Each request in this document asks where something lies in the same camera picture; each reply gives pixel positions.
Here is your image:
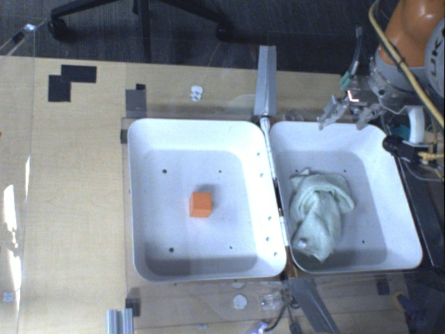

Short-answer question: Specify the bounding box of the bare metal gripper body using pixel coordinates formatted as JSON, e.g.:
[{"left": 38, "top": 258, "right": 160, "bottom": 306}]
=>
[{"left": 346, "top": 73, "right": 416, "bottom": 116}]

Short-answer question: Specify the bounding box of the white plastic tray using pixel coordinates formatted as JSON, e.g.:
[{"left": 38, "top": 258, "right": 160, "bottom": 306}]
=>
[
  {"left": 268, "top": 120, "right": 424, "bottom": 276},
  {"left": 126, "top": 117, "right": 289, "bottom": 283}
]

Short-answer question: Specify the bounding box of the pale green crumpled towel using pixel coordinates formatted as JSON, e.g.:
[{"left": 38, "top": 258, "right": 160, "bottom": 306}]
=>
[{"left": 288, "top": 167, "right": 356, "bottom": 264}]

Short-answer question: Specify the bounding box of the orange cube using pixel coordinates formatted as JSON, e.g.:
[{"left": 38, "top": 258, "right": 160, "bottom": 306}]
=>
[{"left": 188, "top": 191, "right": 213, "bottom": 219}]

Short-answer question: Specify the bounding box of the black office chair base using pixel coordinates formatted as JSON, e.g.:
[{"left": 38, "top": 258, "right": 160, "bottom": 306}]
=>
[{"left": 47, "top": 0, "right": 267, "bottom": 63}]

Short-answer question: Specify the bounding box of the black cylinder on white bracket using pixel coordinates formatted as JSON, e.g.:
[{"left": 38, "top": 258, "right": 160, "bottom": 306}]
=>
[{"left": 382, "top": 105, "right": 430, "bottom": 164}]

